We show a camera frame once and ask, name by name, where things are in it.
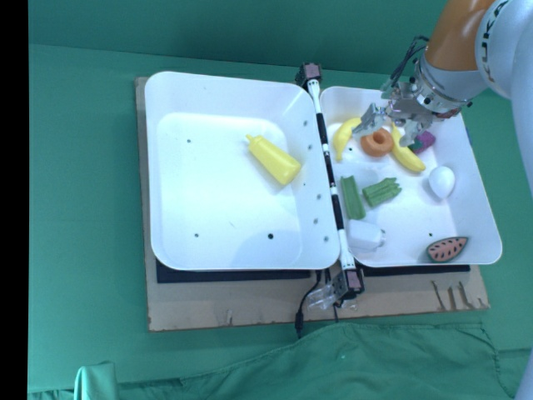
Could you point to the yellow squeeze bottle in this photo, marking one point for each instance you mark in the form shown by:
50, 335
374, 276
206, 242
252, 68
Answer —
275, 161

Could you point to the brown cardboard board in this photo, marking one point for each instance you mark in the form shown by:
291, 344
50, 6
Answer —
250, 306

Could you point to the green asparagus bundle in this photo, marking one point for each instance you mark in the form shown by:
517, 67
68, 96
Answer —
381, 192

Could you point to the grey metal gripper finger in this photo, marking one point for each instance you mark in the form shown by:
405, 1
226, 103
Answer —
411, 133
370, 119

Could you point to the purple and green grapes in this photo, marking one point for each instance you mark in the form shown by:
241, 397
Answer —
425, 142

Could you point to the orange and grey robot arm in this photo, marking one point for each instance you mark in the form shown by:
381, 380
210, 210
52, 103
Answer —
506, 44

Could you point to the black and white thin rod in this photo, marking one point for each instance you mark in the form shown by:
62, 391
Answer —
333, 181

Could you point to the white egg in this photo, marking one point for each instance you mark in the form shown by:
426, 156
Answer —
441, 181

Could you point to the white plastic tray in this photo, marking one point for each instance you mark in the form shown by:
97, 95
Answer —
412, 227
216, 206

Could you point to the yellow banana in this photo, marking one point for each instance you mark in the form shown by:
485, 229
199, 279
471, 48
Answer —
409, 160
342, 136

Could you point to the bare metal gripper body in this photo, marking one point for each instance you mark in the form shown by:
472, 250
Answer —
410, 106

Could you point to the orange doughnut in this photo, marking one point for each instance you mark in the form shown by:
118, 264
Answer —
370, 147

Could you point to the red watermelon slice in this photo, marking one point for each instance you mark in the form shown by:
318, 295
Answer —
445, 250

